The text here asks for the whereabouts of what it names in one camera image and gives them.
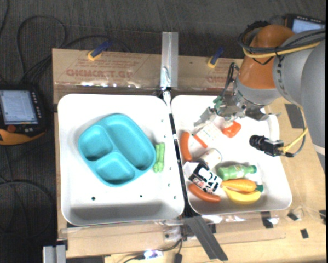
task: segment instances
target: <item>carrot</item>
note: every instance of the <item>carrot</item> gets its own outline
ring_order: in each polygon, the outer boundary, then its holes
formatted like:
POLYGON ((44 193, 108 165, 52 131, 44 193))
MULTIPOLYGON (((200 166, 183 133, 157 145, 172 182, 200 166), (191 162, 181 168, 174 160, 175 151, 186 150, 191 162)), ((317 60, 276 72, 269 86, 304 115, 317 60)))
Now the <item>carrot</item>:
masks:
POLYGON ((181 153, 183 155, 183 158, 188 162, 190 162, 192 160, 191 153, 189 152, 189 149, 188 149, 188 140, 190 137, 191 137, 191 134, 187 131, 184 131, 180 137, 181 153))
POLYGON ((243 192, 252 192, 256 189, 256 183, 249 179, 230 179, 223 181, 221 187, 235 189, 243 192))
POLYGON ((206 201, 209 203, 219 203, 221 201, 220 196, 206 193, 194 183, 191 183, 188 186, 188 189, 193 195, 197 196, 199 199, 201 199, 203 201, 206 201))

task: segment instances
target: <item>orange carrot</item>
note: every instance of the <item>orange carrot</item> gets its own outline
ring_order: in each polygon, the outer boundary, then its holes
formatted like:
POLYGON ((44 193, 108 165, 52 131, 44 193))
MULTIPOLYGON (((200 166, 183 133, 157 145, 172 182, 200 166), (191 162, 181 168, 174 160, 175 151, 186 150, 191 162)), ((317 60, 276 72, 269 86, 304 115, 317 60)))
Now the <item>orange carrot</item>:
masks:
POLYGON ((187 162, 192 161, 192 156, 191 156, 191 153, 189 152, 189 149, 188 149, 188 140, 189 140, 190 137, 191 137, 191 134, 189 132, 187 132, 187 131, 184 131, 181 134, 181 137, 180 137, 181 153, 183 155, 183 158, 187 162))
POLYGON ((252 192, 256 189, 256 183, 249 179, 230 179, 223 181, 221 186, 243 192, 252 192))

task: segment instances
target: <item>yellow banana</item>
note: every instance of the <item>yellow banana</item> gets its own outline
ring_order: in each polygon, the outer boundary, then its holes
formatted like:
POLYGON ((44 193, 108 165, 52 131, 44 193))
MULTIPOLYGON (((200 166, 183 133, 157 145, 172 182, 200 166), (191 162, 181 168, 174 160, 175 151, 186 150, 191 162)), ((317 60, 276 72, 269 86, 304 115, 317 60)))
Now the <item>yellow banana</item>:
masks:
POLYGON ((261 192, 258 190, 242 193, 228 189, 224 186, 222 188, 226 192, 228 198, 236 204, 253 204, 261 197, 261 192))

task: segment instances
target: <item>white can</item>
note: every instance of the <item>white can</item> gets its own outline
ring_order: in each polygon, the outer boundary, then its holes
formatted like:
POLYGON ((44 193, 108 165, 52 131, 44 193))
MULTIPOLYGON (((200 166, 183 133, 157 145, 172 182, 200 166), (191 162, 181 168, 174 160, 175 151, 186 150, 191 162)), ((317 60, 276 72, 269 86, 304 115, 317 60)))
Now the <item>white can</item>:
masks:
POLYGON ((218 150, 211 148, 208 152, 204 153, 198 160, 203 160, 209 169, 214 168, 222 161, 222 155, 218 150))

